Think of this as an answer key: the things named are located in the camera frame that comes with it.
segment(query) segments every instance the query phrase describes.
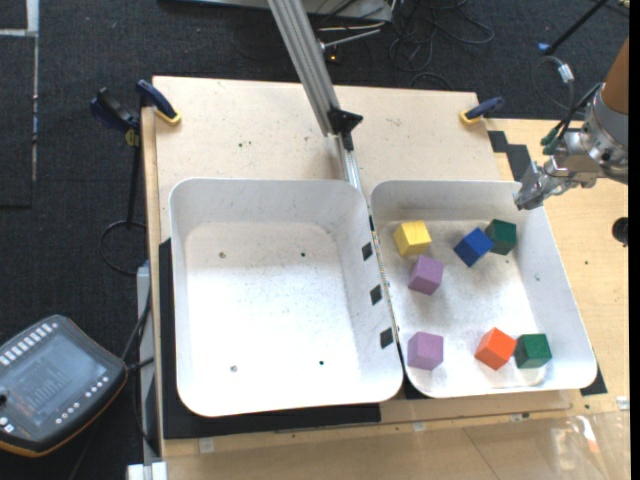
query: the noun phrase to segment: blue cube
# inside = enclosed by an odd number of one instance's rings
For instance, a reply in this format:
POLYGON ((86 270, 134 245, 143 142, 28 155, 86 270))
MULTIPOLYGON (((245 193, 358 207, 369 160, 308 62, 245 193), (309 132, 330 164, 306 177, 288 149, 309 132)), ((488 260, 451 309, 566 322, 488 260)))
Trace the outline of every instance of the blue cube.
POLYGON ((473 265, 493 247, 493 241, 480 228, 465 236, 453 250, 467 267, 473 265))

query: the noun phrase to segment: table top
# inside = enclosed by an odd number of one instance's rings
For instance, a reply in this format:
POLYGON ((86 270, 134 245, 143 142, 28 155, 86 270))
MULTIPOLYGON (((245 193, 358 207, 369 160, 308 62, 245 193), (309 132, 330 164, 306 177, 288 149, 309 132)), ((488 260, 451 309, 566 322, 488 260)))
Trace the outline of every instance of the table top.
MULTIPOLYGON (((153 84, 183 115, 171 127, 155 119, 151 109, 142 113, 152 302, 157 307, 157 251, 170 236, 168 197, 176 183, 189 177, 335 179, 341 173, 334 139, 321 134, 300 84, 178 77, 155 77, 153 84)), ((539 139, 555 124, 486 119, 465 127, 458 115, 477 105, 473 93, 343 86, 336 93, 343 109, 364 116, 353 136, 367 199, 377 183, 389 179, 511 180, 506 156, 493 153, 487 130, 505 132, 511 144, 527 145, 531 157, 542 162, 539 139)), ((607 393, 584 397, 578 390, 544 391, 438 400, 407 400, 399 393, 381 404, 379 425, 310 430, 303 439, 298 432, 296 442, 412 432, 424 422, 438 430, 506 422, 513 414, 542 419, 619 411, 619 397, 628 400, 630 395, 628 249, 613 239, 611 227, 627 215, 627 207, 628 188, 610 180, 545 203, 607 393)), ((158 361, 157 311, 154 323, 158 361)), ((215 438, 215 447, 255 450, 291 439, 291 433, 269 432, 223 436, 215 438)), ((196 439, 160 442, 164 458, 195 457, 202 446, 196 439)))

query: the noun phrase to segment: wooden table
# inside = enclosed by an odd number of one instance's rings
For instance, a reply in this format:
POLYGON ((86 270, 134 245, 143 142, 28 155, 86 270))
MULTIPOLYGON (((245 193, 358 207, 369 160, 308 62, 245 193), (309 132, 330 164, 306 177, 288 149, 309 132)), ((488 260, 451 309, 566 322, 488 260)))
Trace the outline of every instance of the wooden table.
MULTIPOLYGON (((184 178, 198 176, 332 179, 340 178, 341 173, 335 143, 322 136, 299 84, 173 77, 156 77, 153 84, 183 114, 177 127, 156 119, 151 109, 142 114, 157 396, 161 401, 158 245, 170 237, 171 188, 184 178)), ((354 140, 367 198, 376 183, 387 179, 513 179, 506 156, 493 153, 487 130, 504 131, 511 144, 526 144, 532 158, 542 162, 539 139, 555 124, 486 120, 464 127, 458 114, 478 103, 473 93, 360 87, 336 87, 336 92, 345 110, 364 116, 354 140)), ((349 468, 353 466, 350 454, 357 461, 361 453, 372 464, 391 460, 389 454, 396 453, 402 457, 402 466, 395 471, 408 474, 426 471, 425 453, 431 441, 449 443, 447 449, 457 450, 460 461, 482 469, 486 464, 474 466, 469 458, 468 439, 460 439, 455 432, 436 434, 505 424, 523 414, 552 420, 618 413, 618 397, 628 400, 630 396, 628 250, 613 239, 611 227, 617 218, 627 215, 627 198, 626 186, 600 180, 593 189, 575 189, 545 203, 608 393, 583 397, 578 390, 542 391, 438 400, 407 400, 399 393, 381 404, 382 421, 377 425, 204 440, 160 439, 170 478, 252 478, 252 468, 265 465, 279 478, 298 478, 301 462, 313 476, 314 468, 328 467, 329 460, 349 468), (429 437, 416 439, 416 431, 425 429, 429 437), (365 448, 359 448, 365 443, 386 451, 379 457, 369 456, 365 448), (215 453, 203 454, 212 450, 215 453), (283 461, 282 457, 294 452, 295 460, 283 461), (328 454, 327 460, 319 454, 328 454)), ((158 418, 161 421, 160 409, 158 418)), ((367 477, 388 477, 387 473, 386 466, 380 465, 367 477)))

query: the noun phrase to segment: orange cube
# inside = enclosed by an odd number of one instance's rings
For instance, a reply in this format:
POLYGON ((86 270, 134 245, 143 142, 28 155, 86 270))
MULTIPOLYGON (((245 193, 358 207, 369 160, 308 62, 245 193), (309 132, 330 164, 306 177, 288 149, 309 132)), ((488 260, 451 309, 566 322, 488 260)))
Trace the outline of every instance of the orange cube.
POLYGON ((498 370, 507 364, 517 343, 518 340, 494 327, 482 337, 474 357, 494 370, 498 370))

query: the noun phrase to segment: display screen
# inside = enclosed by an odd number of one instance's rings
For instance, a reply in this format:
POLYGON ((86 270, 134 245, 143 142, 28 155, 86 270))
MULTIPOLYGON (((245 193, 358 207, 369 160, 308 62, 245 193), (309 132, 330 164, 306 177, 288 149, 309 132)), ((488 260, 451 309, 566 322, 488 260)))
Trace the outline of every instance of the display screen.
POLYGON ((64 411, 106 368, 62 334, 14 364, 4 384, 11 406, 40 427, 64 411))

